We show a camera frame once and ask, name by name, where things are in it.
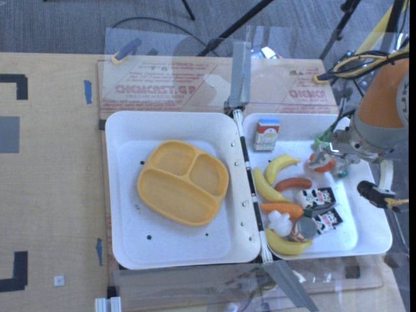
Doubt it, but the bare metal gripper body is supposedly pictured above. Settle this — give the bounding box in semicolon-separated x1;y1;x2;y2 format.
324;127;396;165

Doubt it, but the red sausage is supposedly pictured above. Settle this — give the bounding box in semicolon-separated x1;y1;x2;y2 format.
274;177;313;192

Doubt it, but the cow print carton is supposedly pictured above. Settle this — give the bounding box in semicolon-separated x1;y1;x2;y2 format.
294;187;337;210
311;206;344;235

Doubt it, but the yellow banana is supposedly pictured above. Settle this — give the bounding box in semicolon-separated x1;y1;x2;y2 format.
264;227;314;257
263;153;302;186
252;166;291;203

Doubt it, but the red white blue carton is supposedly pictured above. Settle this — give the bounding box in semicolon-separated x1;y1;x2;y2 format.
253;118;281;152

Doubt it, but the orange carrot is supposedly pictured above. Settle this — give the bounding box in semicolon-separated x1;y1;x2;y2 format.
259;201;305;220

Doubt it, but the white plastic tray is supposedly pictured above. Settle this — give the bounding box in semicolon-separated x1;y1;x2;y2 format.
104;110;263;270
242;112;393;261

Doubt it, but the small can grey lid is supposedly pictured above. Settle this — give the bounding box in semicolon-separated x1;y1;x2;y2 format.
288;216;318;243

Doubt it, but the white garlic bulb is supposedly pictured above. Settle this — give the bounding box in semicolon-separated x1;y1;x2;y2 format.
266;209;294;238

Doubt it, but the yellow divided plate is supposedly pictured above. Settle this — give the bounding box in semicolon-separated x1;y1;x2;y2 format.
136;139;231;228

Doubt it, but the brown cardboard board red print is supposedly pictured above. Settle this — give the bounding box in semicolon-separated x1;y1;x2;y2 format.
97;57;385;289

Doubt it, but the black cylinder on white bracket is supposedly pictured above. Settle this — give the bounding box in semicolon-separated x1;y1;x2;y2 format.
356;159;396;209

